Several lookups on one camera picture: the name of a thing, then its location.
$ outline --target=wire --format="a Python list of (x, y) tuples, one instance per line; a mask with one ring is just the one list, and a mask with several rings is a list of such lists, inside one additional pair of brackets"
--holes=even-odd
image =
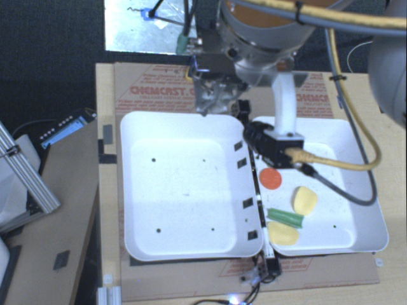
[(327, 41), (329, 43), (329, 51), (330, 51), (330, 58), (331, 63), (333, 65), (334, 75), (336, 78), (336, 82), (340, 87), (340, 91), (343, 95), (343, 100), (348, 105), (350, 113), (353, 115), (355, 122), (359, 125), (359, 128), (362, 130), (363, 134), (369, 140), (369, 143), (372, 145), (375, 151), (375, 159), (371, 163), (367, 163), (364, 165), (358, 164), (351, 164), (342, 161), (337, 161), (334, 159), (322, 158), (318, 157), (310, 152), (306, 152), (299, 148), (287, 148), (284, 152), (286, 155), (292, 158), (292, 163), (320, 163), (329, 166), (335, 166), (339, 168), (343, 168), (346, 170), (371, 170), (377, 165), (380, 164), (382, 160), (382, 152), (380, 150), (379, 145), (377, 144), (376, 140), (373, 138), (372, 134), (366, 128), (362, 119), (360, 118), (359, 114), (357, 113), (355, 106), (353, 105), (348, 92), (343, 84), (343, 76), (341, 74), (339, 60), (338, 60), (338, 51), (336, 50), (336, 40), (335, 40), (335, 32), (333, 29), (329, 29), (327, 31)]
[(274, 280), (275, 280), (274, 276), (267, 276), (261, 281), (261, 283), (268, 285), (269, 283), (272, 283)]
[(193, 20), (193, 17), (195, 16), (195, 12), (196, 12), (197, 7), (198, 7), (198, 2), (199, 2), (199, 0), (192, 0), (191, 10), (188, 13), (188, 0), (186, 0), (186, 3), (185, 3), (185, 0), (184, 0), (184, 11), (186, 10), (185, 14), (188, 16), (188, 20), (185, 19), (185, 21), (184, 21), (183, 34), (185, 36), (188, 36), (189, 33), (190, 33), (192, 20)]
[(319, 182), (323, 183), (325, 186), (327, 186), (334, 192), (338, 193), (340, 196), (343, 196), (344, 198), (348, 199), (350, 202), (356, 203), (357, 205), (370, 206), (376, 202), (377, 188), (376, 188), (375, 178), (371, 171), (369, 171), (368, 173), (369, 173), (372, 195), (371, 195), (370, 200), (364, 201), (364, 200), (360, 200), (359, 198), (356, 198), (355, 196), (352, 196), (348, 192), (345, 192), (344, 190), (340, 189), (338, 186), (336, 186), (335, 184), (333, 184), (332, 182), (327, 180), (325, 177), (319, 175), (319, 173), (315, 170), (315, 168), (309, 164), (302, 164), (301, 167), (297, 167), (297, 166), (294, 166), (294, 167), (301, 173), (303, 173), (309, 177), (312, 177), (314, 179), (317, 179)]
[(200, 301), (194, 302), (193, 305), (203, 304), (205, 302), (212, 302), (215, 304), (230, 305), (229, 301), (223, 299), (201, 299)]
[(90, 107), (85, 107), (84, 110), (88, 115), (93, 116), (93, 114), (96, 114), (96, 110), (91, 109)]
[(361, 46), (367, 45), (367, 44), (371, 44), (372, 42), (373, 42), (373, 41), (363, 42), (363, 43), (361, 43), (361, 44), (356, 45), (355, 47), (353, 47), (353, 48), (349, 51), (348, 56), (346, 57), (346, 64), (348, 65), (349, 71), (350, 71), (351, 73), (353, 73), (353, 70), (352, 70), (352, 68), (350, 67), (350, 64), (349, 64), (349, 58), (350, 58), (351, 54), (352, 54), (356, 49), (360, 48)]
[(251, 291), (251, 293), (244, 299), (243, 303), (245, 304), (252, 304), (254, 300), (257, 298), (259, 291), (260, 291), (261, 282), (259, 282)]
[(184, 36), (188, 36), (190, 33), (189, 24), (190, 24), (190, 12), (189, 12), (189, 2), (188, 0), (184, 0), (184, 29), (183, 33)]
[[(295, 2), (286, 0), (230, 0), (232, 2), (295, 20), (298, 7)], [(406, 36), (406, 19), (358, 15), (344, 11), (303, 5), (301, 22), (308, 25), (332, 27), (341, 31), (358, 32), (383, 36)]]
[(17, 133), (18, 131), (20, 131), (22, 128), (25, 128), (26, 126), (35, 125), (35, 124), (38, 124), (38, 123), (55, 122), (55, 121), (56, 121), (56, 119), (37, 119), (37, 120), (34, 120), (34, 121), (26, 122), (26, 123), (24, 123), (24, 124), (18, 126), (17, 129), (15, 129), (15, 130), (13, 131), (13, 133), (11, 134), (11, 136), (12, 136), (12, 137), (15, 137), (16, 133)]
[[(144, 11), (144, 9), (137, 9), (137, 8), (133, 8), (133, 7), (128, 7), (127, 10), (138, 11), (138, 12)], [(159, 17), (159, 16), (156, 16), (156, 15), (154, 15), (154, 16), (152, 16), (152, 17), (150, 17), (150, 18), (151, 18), (151, 19), (162, 20), (163, 22), (168, 22), (168, 23), (175, 24), (175, 25), (180, 25), (180, 26), (183, 26), (183, 25), (184, 25), (184, 23), (177, 22), (176, 20), (172, 20), (172, 19), (168, 19), (168, 18), (163, 18), (163, 17)]]

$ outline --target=metal frame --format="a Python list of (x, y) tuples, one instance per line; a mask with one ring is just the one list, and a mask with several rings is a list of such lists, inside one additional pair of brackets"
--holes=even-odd
[(5, 158), (17, 177), (23, 182), (42, 212), (31, 214), (30, 211), (12, 219), (0, 227), (0, 233), (7, 233), (43, 214), (49, 214), (60, 206), (60, 202), (47, 188), (41, 176), (33, 169), (27, 158), (16, 145), (13, 137), (0, 122), (0, 157)]

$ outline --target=red disc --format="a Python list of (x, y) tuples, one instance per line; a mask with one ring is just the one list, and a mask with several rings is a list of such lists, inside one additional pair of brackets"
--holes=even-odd
[(260, 183), (266, 189), (276, 190), (281, 185), (281, 174), (274, 168), (265, 168), (260, 172)]

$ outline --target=green cylinder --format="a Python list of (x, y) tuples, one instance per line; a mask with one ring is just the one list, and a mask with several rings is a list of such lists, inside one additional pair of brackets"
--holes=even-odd
[(279, 209), (268, 209), (267, 217), (269, 219), (281, 222), (291, 227), (302, 228), (303, 227), (303, 215), (298, 215), (293, 212), (287, 212)]
[(188, 36), (185, 36), (183, 33), (180, 33), (177, 41), (177, 54), (185, 54), (186, 46), (188, 45)]

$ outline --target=yellow cable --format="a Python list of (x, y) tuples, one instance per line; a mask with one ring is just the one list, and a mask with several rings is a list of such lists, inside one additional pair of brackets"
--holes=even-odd
[[(332, 59), (334, 62), (334, 67), (337, 76), (341, 76), (341, 69), (340, 69), (340, 64), (339, 64), (339, 59), (338, 59), (338, 50), (336, 49), (336, 39), (335, 39), (335, 31), (333, 29), (329, 29), (329, 45), (331, 47), (331, 54), (332, 54)], [(345, 88), (345, 85), (343, 84), (343, 80), (339, 80), (339, 85), (342, 90), (343, 98), (345, 99), (349, 111), (352, 113), (355, 122), (359, 125), (359, 128), (362, 130), (363, 134), (366, 136), (366, 138), (369, 140), (370, 144), (372, 145), (376, 157), (375, 160), (373, 160), (371, 163), (364, 164), (364, 165), (357, 165), (357, 164), (351, 164), (351, 163), (345, 163), (343, 161), (337, 161), (334, 159), (327, 159), (327, 158), (322, 158), (315, 156), (309, 152), (306, 152), (302, 149), (299, 148), (287, 148), (284, 152), (286, 155), (290, 156), (292, 158), (292, 163), (320, 163), (320, 164), (325, 164), (329, 166), (335, 166), (335, 167), (340, 167), (344, 168), (346, 170), (371, 170), (377, 165), (379, 165), (380, 161), (382, 160), (382, 152), (380, 150), (379, 145), (377, 144), (375, 138), (373, 138), (372, 134), (370, 134), (369, 130), (366, 128), (364, 125), (361, 117), (357, 113), (355, 106), (353, 105), (348, 91)]]
[[(241, 0), (258, 6), (289, 11), (295, 13), (297, 7), (295, 2), (286, 0)], [(375, 28), (400, 29), (407, 30), (405, 18), (400, 17), (383, 17), (360, 15), (357, 13), (347, 13), (344, 11), (329, 10), (325, 8), (303, 5), (301, 14), (311, 17), (321, 18), (329, 21), (340, 22), (343, 24), (360, 25)]]

